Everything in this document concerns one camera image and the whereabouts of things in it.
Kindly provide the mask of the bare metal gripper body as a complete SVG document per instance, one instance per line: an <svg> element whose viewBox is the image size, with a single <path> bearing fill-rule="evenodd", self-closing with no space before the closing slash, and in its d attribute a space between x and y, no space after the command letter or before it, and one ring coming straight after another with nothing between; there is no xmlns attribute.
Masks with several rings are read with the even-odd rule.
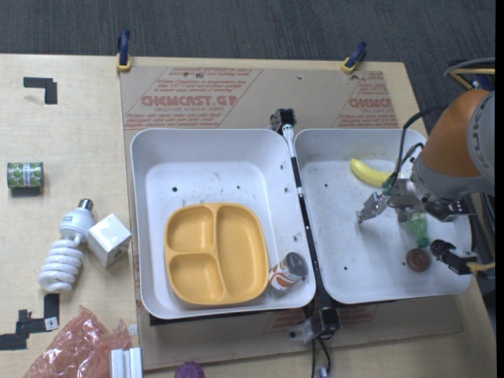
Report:
<svg viewBox="0 0 504 378"><path fill-rule="evenodd" d="M414 183L409 179L396 181L387 199L387 204L403 213L427 213L441 222L473 215L471 205L463 198L444 198L430 191L421 183Z"/></svg>

